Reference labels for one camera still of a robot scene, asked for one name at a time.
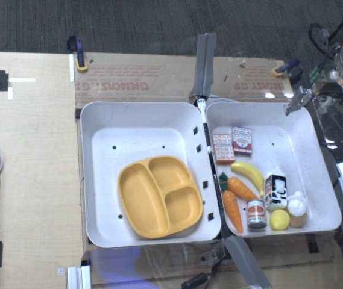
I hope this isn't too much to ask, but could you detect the orange and white carton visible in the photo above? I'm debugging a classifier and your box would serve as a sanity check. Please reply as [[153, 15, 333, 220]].
[[211, 133, 236, 166]]

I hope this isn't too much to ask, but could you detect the yellow banana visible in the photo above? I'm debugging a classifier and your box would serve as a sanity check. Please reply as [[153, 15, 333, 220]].
[[230, 161, 266, 197]]

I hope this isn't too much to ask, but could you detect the orange and white can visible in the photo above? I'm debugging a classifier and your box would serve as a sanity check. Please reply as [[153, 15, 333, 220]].
[[246, 199, 268, 231]]

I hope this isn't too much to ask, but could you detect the orange carrot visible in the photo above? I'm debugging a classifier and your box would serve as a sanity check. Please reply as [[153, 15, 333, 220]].
[[219, 182, 244, 234], [218, 172, 259, 202]]

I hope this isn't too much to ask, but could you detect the red and white packet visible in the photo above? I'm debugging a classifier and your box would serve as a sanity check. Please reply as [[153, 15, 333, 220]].
[[231, 126, 253, 157]]

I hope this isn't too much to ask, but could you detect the black and white milk carton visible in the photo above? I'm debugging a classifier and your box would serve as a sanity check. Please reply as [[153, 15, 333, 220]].
[[264, 167, 288, 211]]

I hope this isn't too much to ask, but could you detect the yellow divided plate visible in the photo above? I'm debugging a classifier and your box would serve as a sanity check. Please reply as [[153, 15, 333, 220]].
[[117, 155, 204, 240]]

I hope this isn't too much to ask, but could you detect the white plastic tray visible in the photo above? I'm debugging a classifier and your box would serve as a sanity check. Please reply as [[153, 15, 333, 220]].
[[80, 101, 222, 249], [204, 101, 343, 238]]

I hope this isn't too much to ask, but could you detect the black block with thin wires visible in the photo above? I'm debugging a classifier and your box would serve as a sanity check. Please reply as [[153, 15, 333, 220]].
[[181, 272, 209, 289]]

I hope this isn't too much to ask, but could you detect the yellow lemon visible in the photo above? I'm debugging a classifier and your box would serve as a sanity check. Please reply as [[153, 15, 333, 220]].
[[269, 208, 291, 232]]

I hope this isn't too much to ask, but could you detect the brown cardboard board red print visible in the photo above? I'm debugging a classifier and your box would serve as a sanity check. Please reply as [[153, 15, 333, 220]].
[[74, 52, 335, 285]]

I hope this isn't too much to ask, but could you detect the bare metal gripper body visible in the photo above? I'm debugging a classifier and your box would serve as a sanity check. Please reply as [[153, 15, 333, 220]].
[[309, 66, 343, 100]]

